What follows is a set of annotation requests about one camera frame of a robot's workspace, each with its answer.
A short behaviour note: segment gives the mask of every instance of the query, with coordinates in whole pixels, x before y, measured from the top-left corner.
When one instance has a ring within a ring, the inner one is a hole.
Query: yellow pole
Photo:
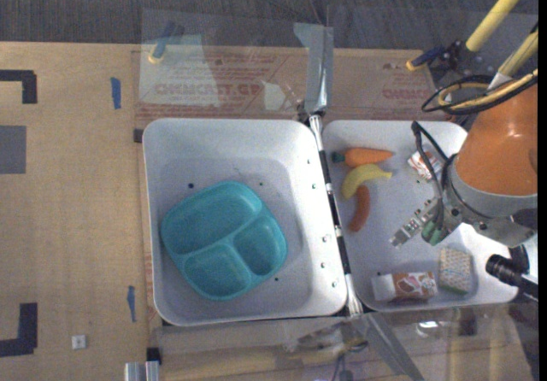
[[[466,42],[468,50],[473,52],[479,51],[518,2],[519,0],[497,0],[497,3],[494,4],[494,7]]]
[[[518,50],[508,57],[497,71],[504,76],[512,77],[524,62],[538,51],[538,43],[539,31],[530,33]]]

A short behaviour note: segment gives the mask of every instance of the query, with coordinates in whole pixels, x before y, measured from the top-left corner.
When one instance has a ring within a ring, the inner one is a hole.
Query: carrot
[[[370,191],[368,190],[368,187],[366,185],[360,185],[359,188],[357,188],[356,196],[356,211],[348,226],[352,232],[360,231],[361,228],[365,226],[368,215],[370,214]]]
[[[354,147],[348,149],[345,153],[332,153],[332,162],[345,162],[349,167],[357,167],[365,164],[376,164],[385,161],[393,156],[389,150],[367,149],[364,147]]]

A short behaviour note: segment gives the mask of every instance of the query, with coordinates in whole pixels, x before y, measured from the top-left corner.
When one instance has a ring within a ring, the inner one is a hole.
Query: sponge
[[[466,252],[442,248],[438,272],[438,286],[465,295],[471,290],[472,257]]]

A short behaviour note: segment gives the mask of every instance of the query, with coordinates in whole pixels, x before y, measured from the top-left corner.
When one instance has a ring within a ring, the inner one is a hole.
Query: teal divided container
[[[251,188],[235,181],[179,202],[163,218],[160,236],[191,287],[214,301],[253,289],[287,257],[277,220]]]

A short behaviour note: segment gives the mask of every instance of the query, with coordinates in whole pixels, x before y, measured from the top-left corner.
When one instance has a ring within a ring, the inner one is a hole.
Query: banana
[[[342,196],[349,199],[356,194],[360,184],[367,180],[376,178],[390,178],[391,172],[385,172],[375,164],[365,164],[353,168],[345,177],[342,183]]]

